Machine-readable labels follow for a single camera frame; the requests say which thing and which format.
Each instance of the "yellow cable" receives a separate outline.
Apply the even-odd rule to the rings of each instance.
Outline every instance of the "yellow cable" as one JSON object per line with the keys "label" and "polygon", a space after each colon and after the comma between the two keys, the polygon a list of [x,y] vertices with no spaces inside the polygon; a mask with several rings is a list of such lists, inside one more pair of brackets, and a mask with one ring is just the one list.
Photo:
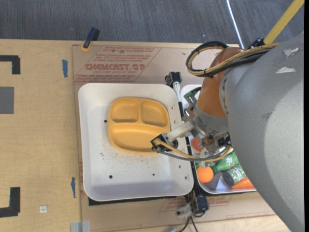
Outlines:
{"label": "yellow cable", "polygon": [[[191,156],[189,154],[186,154],[186,153],[184,153],[184,152],[174,148],[173,146],[171,146],[171,145],[169,145],[167,143],[164,143],[159,138],[154,140],[154,144],[155,145],[162,145],[162,146],[164,146],[164,147],[166,147],[166,148],[168,148],[168,149],[170,149],[170,150],[172,150],[172,151],[174,151],[174,152],[176,152],[176,153],[178,153],[178,154],[180,154],[180,155],[182,155],[184,157],[190,158],[190,159],[200,159],[200,158]],[[221,158],[225,157],[227,154],[231,153],[232,151],[233,151],[232,146],[229,146],[228,149],[226,150],[226,152],[223,155],[221,155],[221,156],[219,156],[217,158],[213,158],[213,159],[209,159],[209,160],[202,160],[202,161],[206,161],[206,162],[217,161],[217,160],[220,160]]]}
{"label": "yellow cable", "polygon": [[263,39],[265,44],[273,43],[284,27],[289,23],[297,11],[303,6],[305,0],[294,0],[288,9],[284,12],[275,26],[270,30],[268,35]]}
{"label": "yellow cable", "polygon": [[[194,71],[194,70],[191,70],[191,69],[188,69],[188,71],[192,74],[192,75],[195,75],[195,76],[201,76],[201,75],[204,75],[204,74],[209,74],[223,66],[225,66],[226,64],[234,61],[234,60],[237,60],[247,54],[251,54],[251,53],[255,53],[255,52],[259,52],[259,51],[263,51],[263,50],[267,50],[267,49],[272,49],[272,48],[275,48],[276,46],[280,45],[280,43],[273,43],[273,44],[266,44],[266,45],[261,45],[261,46],[257,46],[257,47],[254,47],[254,48],[251,48],[251,49],[248,49],[246,51],[243,51],[241,53],[238,53],[228,59],[226,59],[225,61],[221,62],[220,64],[217,64],[216,66],[212,67],[212,68],[208,68],[208,69],[205,69],[204,71]],[[205,47],[204,49],[201,49],[199,52],[196,52],[194,53],[190,60],[188,61],[188,65],[189,66],[192,66],[192,61],[193,59],[202,51],[205,51],[205,50],[210,50],[210,49],[213,49],[214,47]]]}

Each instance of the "gray square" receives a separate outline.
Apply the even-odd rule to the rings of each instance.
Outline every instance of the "gray square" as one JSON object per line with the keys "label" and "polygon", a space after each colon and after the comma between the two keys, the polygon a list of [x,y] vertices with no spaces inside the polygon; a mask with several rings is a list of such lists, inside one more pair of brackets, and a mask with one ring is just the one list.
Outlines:
{"label": "gray square", "polygon": [[14,114],[14,87],[0,87],[0,114]]}

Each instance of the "white tray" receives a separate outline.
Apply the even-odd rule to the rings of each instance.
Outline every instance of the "white tray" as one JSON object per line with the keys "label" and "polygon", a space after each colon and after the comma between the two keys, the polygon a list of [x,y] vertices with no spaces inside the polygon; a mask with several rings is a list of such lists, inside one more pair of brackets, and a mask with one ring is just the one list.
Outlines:
{"label": "white tray", "polygon": [[[120,97],[161,102],[171,130],[181,124],[177,96],[162,84],[89,83],[78,92],[83,152],[84,190],[96,201],[182,196],[193,188],[190,162],[161,154],[138,155],[115,149],[108,137],[109,107]],[[184,138],[178,149],[187,153]]]}
{"label": "white tray", "polygon": [[[180,95],[182,98],[182,104],[183,104],[184,109],[188,107],[188,102],[185,100],[184,95],[190,92],[191,90],[195,89],[196,87],[201,87],[201,85],[186,85],[181,89]],[[192,139],[193,139],[193,136],[190,136],[189,137],[190,143]],[[198,155],[199,152],[194,150],[192,146],[191,146],[191,149],[192,149],[193,155]],[[205,185],[205,183],[202,183],[202,182],[198,182],[198,183],[204,191],[211,193],[211,194],[233,194],[233,193],[256,191],[255,188],[231,189],[228,187],[227,184],[224,183],[222,177],[220,177],[219,179],[216,190],[210,189],[209,187]]]}

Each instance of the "black tape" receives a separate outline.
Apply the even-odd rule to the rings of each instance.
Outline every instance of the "black tape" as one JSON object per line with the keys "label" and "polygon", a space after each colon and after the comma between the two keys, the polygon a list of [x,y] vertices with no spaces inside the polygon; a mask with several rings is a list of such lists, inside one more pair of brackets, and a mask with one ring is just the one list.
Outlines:
{"label": "black tape", "polygon": [[18,55],[0,55],[1,62],[12,62],[12,75],[20,74],[20,57]]}
{"label": "black tape", "polygon": [[20,187],[11,188],[9,207],[0,208],[0,218],[15,217],[20,212]]}

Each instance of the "gray carpet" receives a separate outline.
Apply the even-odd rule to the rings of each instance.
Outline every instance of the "gray carpet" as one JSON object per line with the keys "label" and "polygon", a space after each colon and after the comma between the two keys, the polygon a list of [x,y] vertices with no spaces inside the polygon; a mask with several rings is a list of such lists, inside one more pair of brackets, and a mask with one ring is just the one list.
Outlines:
{"label": "gray carpet", "polygon": [[[264,38],[293,0],[229,0],[248,47]],[[0,0],[0,38],[239,44],[226,0]],[[282,31],[285,41],[304,30],[304,6]]]}

